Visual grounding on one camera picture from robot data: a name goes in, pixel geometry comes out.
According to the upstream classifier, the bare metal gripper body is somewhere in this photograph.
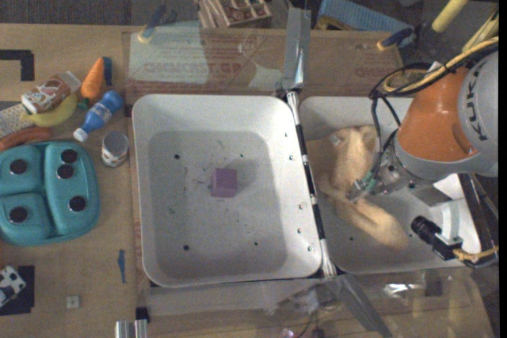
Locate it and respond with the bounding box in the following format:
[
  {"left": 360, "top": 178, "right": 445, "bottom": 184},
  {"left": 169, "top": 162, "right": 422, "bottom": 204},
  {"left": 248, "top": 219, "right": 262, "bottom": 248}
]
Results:
[{"left": 347, "top": 153, "right": 414, "bottom": 203}]

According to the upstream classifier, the beige plush cloth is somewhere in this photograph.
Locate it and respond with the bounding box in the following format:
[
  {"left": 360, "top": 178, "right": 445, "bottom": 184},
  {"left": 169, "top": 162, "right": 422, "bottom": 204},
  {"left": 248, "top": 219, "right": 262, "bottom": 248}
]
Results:
[{"left": 316, "top": 124, "right": 410, "bottom": 251}]

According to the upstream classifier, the white plastic tray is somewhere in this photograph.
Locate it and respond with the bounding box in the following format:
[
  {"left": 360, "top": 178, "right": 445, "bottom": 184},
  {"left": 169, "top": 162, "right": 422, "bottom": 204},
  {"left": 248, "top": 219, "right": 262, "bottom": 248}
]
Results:
[
  {"left": 298, "top": 95, "right": 483, "bottom": 275},
  {"left": 131, "top": 93, "right": 324, "bottom": 289}
]

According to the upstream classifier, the purple cube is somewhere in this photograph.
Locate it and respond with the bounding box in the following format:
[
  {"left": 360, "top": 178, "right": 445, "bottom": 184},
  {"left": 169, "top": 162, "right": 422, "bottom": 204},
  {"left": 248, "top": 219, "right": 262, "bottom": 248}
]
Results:
[{"left": 209, "top": 167, "right": 239, "bottom": 199}]

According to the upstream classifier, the wooden compartment box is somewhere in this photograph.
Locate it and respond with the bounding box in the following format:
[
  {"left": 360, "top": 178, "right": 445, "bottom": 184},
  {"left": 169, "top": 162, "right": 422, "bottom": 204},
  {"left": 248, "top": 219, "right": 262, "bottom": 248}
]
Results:
[{"left": 197, "top": 0, "right": 274, "bottom": 29}]

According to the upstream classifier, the small white can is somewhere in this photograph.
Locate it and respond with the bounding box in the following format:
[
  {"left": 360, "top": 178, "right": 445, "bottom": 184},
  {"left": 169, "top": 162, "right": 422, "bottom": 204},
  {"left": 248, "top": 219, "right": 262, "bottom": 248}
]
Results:
[{"left": 101, "top": 131, "right": 130, "bottom": 169}]

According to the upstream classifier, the blue bottle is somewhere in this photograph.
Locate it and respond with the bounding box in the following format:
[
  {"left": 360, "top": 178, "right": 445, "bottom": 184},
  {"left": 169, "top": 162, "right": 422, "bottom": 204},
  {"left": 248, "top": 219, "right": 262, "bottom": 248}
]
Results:
[{"left": 72, "top": 89, "right": 125, "bottom": 143}]

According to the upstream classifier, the orange carrot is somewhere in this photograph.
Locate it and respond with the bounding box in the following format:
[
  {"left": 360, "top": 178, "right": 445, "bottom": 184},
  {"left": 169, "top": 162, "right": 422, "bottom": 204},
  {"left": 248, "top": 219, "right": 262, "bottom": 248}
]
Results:
[{"left": 76, "top": 55, "right": 114, "bottom": 110}]

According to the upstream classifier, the yellow banana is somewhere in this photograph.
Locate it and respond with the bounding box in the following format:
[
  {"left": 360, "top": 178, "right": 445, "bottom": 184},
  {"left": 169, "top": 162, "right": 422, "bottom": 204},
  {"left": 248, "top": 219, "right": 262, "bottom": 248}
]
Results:
[{"left": 19, "top": 92, "right": 78, "bottom": 128}]

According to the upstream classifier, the brown and white carton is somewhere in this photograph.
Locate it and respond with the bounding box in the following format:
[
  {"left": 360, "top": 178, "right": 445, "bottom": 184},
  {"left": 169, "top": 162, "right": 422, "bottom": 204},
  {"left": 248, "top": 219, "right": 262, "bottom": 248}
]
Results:
[{"left": 20, "top": 70, "right": 82, "bottom": 116}]

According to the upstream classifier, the teal divided plate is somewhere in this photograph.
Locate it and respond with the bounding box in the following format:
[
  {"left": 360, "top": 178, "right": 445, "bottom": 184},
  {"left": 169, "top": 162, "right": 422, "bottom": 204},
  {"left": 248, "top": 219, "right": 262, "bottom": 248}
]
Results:
[{"left": 0, "top": 140, "right": 101, "bottom": 248}]

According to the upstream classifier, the brown sausage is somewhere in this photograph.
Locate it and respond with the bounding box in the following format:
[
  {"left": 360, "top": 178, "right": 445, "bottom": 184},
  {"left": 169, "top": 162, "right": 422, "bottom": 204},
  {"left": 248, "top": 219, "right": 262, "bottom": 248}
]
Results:
[{"left": 0, "top": 126, "right": 55, "bottom": 153}]

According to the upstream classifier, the pale patterned packet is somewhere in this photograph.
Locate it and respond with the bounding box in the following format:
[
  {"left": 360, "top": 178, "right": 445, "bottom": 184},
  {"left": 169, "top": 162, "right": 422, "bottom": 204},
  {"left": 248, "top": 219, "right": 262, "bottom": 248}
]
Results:
[{"left": 0, "top": 102, "right": 37, "bottom": 140}]

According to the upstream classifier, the black cylinder on white bracket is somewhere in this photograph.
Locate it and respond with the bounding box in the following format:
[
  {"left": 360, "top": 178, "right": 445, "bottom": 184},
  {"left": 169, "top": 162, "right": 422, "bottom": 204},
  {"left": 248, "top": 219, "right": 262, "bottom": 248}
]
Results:
[{"left": 410, "top": 200, "right": 464, "bottom": 262}]

